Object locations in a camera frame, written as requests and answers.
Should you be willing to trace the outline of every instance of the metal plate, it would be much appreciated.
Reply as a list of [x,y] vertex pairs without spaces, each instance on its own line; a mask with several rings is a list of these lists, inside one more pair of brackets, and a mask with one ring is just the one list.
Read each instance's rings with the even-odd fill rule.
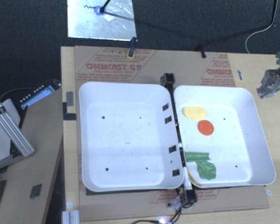
[[68,0],[68,36],[129,41],[137,37],[132,0],[111,0],[104,14],[95,13],[107,0]]

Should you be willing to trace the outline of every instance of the empty white tray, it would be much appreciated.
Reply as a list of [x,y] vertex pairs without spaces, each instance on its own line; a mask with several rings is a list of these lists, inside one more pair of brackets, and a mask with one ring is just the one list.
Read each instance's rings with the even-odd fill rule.
[[93,191],[173,189],[183,181],[169,92],[88,82],[79,91],[82,178]]
[[[216,178],[202,179],[195,162],[188,168],[201,188],[270,184],[275,169],[252,94],[243,88],[179,86],[174,92],[184,152],[210,153]],[[197,129],[199,120],[186,118],[184,107],[206,110],[203,119],[214,126],[206,136]]]

